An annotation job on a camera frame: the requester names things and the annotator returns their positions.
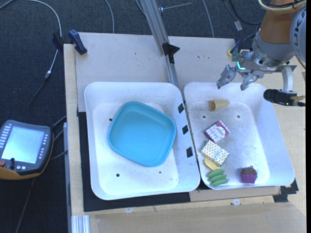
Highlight yellow patterned carton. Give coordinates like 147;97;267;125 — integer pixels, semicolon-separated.
200;139;230;167

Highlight pale wood board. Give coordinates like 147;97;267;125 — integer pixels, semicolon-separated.
74;32;281;202

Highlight green pea pods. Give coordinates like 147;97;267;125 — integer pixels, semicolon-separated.
207;168;230;187

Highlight blue plate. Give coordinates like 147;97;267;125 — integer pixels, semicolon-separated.
107;100;177;168

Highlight purple and pink carton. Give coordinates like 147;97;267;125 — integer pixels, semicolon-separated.
204;120;232;144

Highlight white plastic tray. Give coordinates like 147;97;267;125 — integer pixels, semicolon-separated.
183;81;296;190
84;81;201;201

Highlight black cylinder on white bracket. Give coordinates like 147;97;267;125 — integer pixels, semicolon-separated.
263;66;298;106

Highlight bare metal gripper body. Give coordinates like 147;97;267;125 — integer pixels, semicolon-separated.
236;50;282;80

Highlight purple cupcake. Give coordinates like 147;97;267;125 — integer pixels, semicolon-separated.
240;166;258;184

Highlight tan ice cream cone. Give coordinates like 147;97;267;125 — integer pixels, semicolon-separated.
208;100;230;112

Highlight yellow slice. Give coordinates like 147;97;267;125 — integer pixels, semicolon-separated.
203;157;221;171

